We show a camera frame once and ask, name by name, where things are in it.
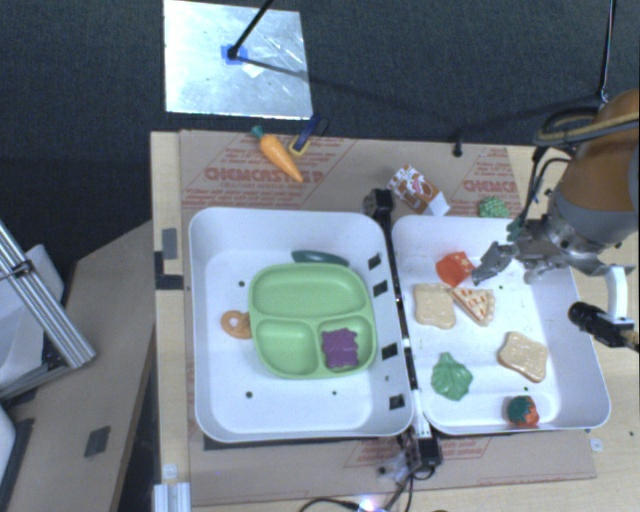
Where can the red strawberry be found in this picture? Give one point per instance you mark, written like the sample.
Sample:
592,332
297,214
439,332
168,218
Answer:
522,411

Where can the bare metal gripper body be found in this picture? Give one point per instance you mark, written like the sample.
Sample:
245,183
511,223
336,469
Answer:
560,245

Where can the green lettuce leaf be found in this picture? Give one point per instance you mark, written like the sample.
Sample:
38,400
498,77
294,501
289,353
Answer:
451,377

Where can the beige bread slice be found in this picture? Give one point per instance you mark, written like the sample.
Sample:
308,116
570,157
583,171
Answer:
434,306
522,356

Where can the orange pretzel biscuit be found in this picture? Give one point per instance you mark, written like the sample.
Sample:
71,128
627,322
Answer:
235,325

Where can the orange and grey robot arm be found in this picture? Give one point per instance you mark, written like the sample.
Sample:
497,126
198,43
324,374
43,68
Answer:
597,175

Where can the pizza slice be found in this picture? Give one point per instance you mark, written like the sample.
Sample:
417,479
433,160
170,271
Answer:
475,305

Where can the brown cardboard board red print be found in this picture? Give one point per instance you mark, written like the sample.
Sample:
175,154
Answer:
340,170

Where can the white plastic tray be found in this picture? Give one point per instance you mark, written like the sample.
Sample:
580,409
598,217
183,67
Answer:
225,390
485,350

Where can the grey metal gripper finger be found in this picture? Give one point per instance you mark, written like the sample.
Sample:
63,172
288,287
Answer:
492,262
537,272

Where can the black cylinder on white bracket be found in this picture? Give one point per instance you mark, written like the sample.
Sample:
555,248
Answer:
597,320

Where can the green grapes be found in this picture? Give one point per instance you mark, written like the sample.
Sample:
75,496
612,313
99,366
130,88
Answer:
493,207

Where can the orange carrot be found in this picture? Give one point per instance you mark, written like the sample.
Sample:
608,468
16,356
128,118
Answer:
280,155

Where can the purple grapes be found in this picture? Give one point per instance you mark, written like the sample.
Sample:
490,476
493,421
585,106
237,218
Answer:
340,350

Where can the green divided plate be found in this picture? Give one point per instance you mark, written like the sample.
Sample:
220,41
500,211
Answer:
300,295

